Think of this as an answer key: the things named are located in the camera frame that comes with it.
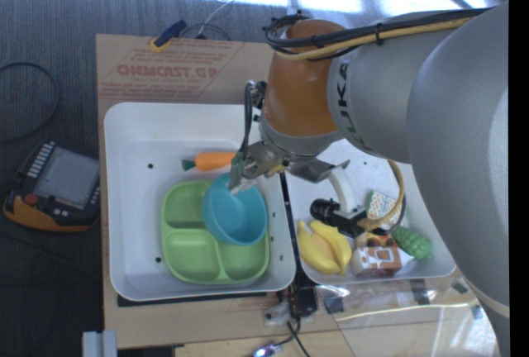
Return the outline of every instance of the emergency stop button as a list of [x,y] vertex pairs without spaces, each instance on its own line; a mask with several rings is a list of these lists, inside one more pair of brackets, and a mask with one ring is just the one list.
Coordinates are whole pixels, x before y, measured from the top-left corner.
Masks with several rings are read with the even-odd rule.
[[39,202],[39,198],[35,194],[26,194],[24,197],[24,203],[28,206],[36,206],[36,204]]

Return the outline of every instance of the blue bowl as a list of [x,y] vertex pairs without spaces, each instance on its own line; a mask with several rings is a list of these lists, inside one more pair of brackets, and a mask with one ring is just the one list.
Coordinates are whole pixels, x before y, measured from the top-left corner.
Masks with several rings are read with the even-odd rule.
[[268,213],[265,200],[254,185],[236,195],[230,193],[229,174],[219,176],[202,199],[202,216],[216,240],[233,245],[254,245],[265,235]]

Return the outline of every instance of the divided green plate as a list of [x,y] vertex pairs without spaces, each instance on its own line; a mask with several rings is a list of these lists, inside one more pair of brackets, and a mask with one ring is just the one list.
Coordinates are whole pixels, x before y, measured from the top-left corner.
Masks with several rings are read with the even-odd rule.
[[165,264],[189,283],[244,283],[258,278],[269,264],[268,230],[255,245],[217,241],[206,229],[201,203],[212,181],[178,183],[164,197],[161,215]]

